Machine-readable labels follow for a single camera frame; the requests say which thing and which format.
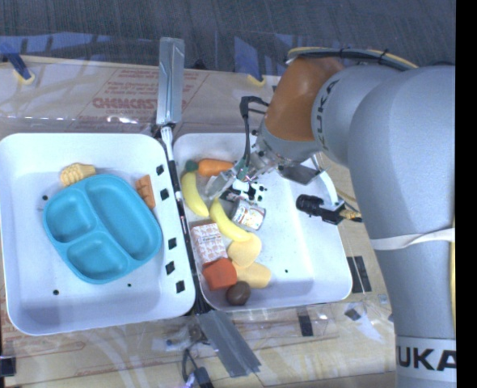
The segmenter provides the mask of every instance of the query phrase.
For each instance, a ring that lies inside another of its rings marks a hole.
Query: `black hole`
[[[165,270],[167,270],[167,275],[170,275],[175,270],[174,262],[172,261],[169,264],[167,264],[165,266]]]
[[[175,284],[175,292],[176,293],[181,293],[184,291],[184,280],[182,281],[178,281],[176,284]]]

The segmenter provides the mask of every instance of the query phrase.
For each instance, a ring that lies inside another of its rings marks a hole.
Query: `orange carrot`
[[[199,168],[197,169],[197,172],[204,177],[219,175],[222,171],[227,171],[233,166],[232,162],[212,158],[203,158],[198,164]]]

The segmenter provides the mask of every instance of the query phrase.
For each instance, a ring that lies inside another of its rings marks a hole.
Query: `tin can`
[[[244,199],[235,201],[230,220],[249,231],[257,231],[264,222],[265,209]]]

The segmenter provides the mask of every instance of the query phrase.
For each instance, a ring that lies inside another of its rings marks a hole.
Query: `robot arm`
[[[378,65],[344,68],[323,50],[293,56],[249,176],[277,169],[308,182],[318,172],[301,163],[319,152],[350,170],[393,309],[397,386],[451,388],[454,67],[370,53]]]

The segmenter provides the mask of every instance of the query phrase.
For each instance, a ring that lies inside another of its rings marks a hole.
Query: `table surface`
[[[65,73],[61,82],[53,83],[54,88],[51,82],[47,86],[43,84],[33,92],[39,94],[35,98],[32,98],[29,88],[17,83],[14,86],[5,84],[0,92],[0,139],[11,132],[36,130],[26,126],[30,120],[24,119],[28,116],[30,109],[27,106],[31,101],[33,118],[61,116],[61,121],[50,122],[56,126],[39,128],[40,131],[119,131],[121,120],[117,125],[114,122],[96,124],[94,117],[103,110],[94,107],[94,99],[100,98],[100,93],[112,98],[121,96],[114,84],[115,76],[119,76],[122,82],[125,76],[131,80],[132,76],[138,80],[145,78],[153,86],[156,84],[155,76],[157,82],[157,68],[153,66],[99,65],[96,62],[44,58],[25,60],[31,68],[43,73],[55,68],[64,71],[69,68],[71,75]],[[80,76],[78,73],[82,69],[84,74]],[[8,64],[0,64],[0,79],[6,79],[9,70]],[[70,97],[67,103],[58,106],[54,103],[53,108],[56,109],[51,111],[50,102],[53,102],[54,96],[64,99],[65,92],[71,94],[78,90],[79,76],[84,87],[86,84],[93,87],[81,93],[78,99]],[[240,98],[255,95],[269,101],[277,81],[278,77],[266,77],[266,82],[260,85],[245,74],[185,70],[183,122],[176,126],[175,135],[241,132]],[[154,97],[154,88],[157,85],[146,88],[141,94],[136,95],[135,92],[134,96]],[[140,114],[139,110],[135,110],[127,115],[134,120],[134,126],[127,126],[125,130],[146,130],[151,117]],[[261,118],[260,114],[251,116],[252,129],[258,127]],[[351,204],[356,204],[349,171],[330,162],[328,173],[340,195]],[[199,366],[207,368],[216,387],[394,385],[394,329],[376,256],[362,224],[342,222],[339,232],[346,256],[357,273],[367,275],[369,286],[365,281],[359,284],[354,281],[352,293],[341,302],[230,314],[262,365],[258,373],[231,378],[216,352],[210,346],[197,344],[192,349],[192,355]],[[177,387],[184,384],[181,376],[182,350],[186,343],[186,331],[195,320],[193,317],[60,335],[25,335],[11,324],[6,313],[1,249],[0,237],[3,355],[17,358],[16,375],[6,378],[6,386]],[[312,336],[302,335],[298,321],[302,312],[308,314],[312,323]],[[174,343],[167,345],[167,340]]]

